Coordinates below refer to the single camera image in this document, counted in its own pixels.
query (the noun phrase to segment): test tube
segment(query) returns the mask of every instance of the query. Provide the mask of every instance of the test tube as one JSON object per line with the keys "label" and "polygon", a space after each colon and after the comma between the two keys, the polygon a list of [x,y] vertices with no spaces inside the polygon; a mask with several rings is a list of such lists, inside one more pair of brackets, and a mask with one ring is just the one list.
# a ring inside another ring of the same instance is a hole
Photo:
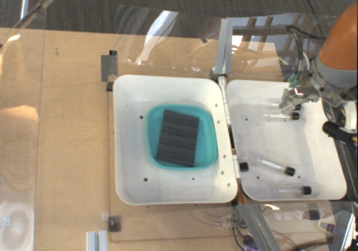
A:
{"label": "test tube", "polygon": [[[279,106],[280,106],[281,102],[282,102],[281,98],[269,98],[267,101],[268,109],[280,111]],[[301,110],[301,104],[296,105],[294,110],[295,111]]]}
{"label": "test tube", "polygon": [[252,157],[252,164],[256,166],[262,166],[279,173],[284,173],[291,177],[293,177],[296,172],[294,168],[289,167],[288,165],[283,165],[273,160],[266,159],[261,155]]}
{"label": "test tube", "polygon": [[268,122],[287,122],[287,121],[297,121],[298,119],[300,119],[300,114],[298,112],[292,112],[292,113],[269,112],[265,114],[265,120]]}
{"label": "test tube", "polygon": [[303,196],[303,195],[312,194],[312,189],[311,186],[296,186],[292,184],[282,184],[278,186],[278,192],[283,196],[285,195]]}

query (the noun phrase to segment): teal container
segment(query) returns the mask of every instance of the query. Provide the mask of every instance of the teal container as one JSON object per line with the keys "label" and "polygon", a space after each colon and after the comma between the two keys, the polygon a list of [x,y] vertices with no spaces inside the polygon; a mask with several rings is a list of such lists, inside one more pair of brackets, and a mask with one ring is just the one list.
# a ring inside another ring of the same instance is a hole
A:
{"label": "teal container", "polygon": [[[178,164],[164,163],[156,160],[159,138],[163,122],[164,110],[181,113],[199,118],[195,161],[193,167],[184,167]],[[215,163],[218,157],[218,146],[213,119],[204,109],[190,105],[159,105],[153,107],[147,114],[147,144],[152,162],[165,169],[192,171],[204,169]]]}

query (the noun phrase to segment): black rubber stopper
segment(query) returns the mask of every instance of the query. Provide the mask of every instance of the black rubber stopper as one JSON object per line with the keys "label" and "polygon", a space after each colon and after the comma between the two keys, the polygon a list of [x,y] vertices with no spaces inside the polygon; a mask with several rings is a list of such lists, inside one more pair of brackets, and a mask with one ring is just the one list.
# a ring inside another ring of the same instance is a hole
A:
{"label": "black rubber stopper", "polygon": [[292,167],[286,167],[285,169],[285,174],[287,174],[288,176],[293,177],[295,174],[296,170]]}
{"label": "black rubber stopper", "polygon": [[321,215],[319,214],[319,211],[317,209],[309,210],[308,215],[310,220],[318,220],[321,218]]}
{"label": "black rubber stopper", "polygon": [[298,119],[300,119],[300,113],[293,112],[292,113],[292,120],[298,120]]}
{"label": "black rubber stopper", "polygon": [[302,194],[310,195],[312,193],[311,186],[303,186],[302,187]]}
{"label": "black rubber stopper", "polygon": [[323,132],[328,136],[340,141],[343,144],[350,145],[352,144],[351,135],[346,131],[340,129],[340,126],[333,122],[325,122],[322,126]]}
{"label": "black rubber stopper", "polygon": [[240,171],[248,172],[248,163],[247,162],[240,163]]}

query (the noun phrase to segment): white tray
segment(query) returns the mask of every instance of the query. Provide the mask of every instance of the white tray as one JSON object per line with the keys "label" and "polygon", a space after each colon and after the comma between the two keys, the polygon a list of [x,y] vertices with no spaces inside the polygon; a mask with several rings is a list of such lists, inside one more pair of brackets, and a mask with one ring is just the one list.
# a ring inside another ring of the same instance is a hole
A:
{"label": "white tray", "polygon": [[[335,144],[322,131],[327,121],[321,101],[302,105],[300,119],[268,122],[264,118],[270,99],[280,100],[287,83],[233,80],[227,86],[235,148],[245,193],[257,201],[338,200],[347,190]],[[293,177],[250,165],[263,155],[296,169]],[[281,193],[279,187],[311,186],[312,194]]]}
{"label": "white tray", "polygon": [[[124,202],[131,205],[220,203],[236,196],[237,181],[217,84],[208,79],[124,75],[115,81],[113,95],[116,190]],[[218,159],[209,168],[173,171],[160,168],[150,160],[145,116],[152,107],[169,103],[196,105],[211,114]]]}

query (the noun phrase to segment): black sponge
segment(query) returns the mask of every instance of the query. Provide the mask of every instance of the black sponge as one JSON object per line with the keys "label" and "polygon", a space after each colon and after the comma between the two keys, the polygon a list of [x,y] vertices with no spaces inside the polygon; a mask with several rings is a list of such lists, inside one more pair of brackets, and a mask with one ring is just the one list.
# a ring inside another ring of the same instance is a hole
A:
{"label": "black sponge", "polygon": [[193,167],[199,118],[164,110],[157,161]]}

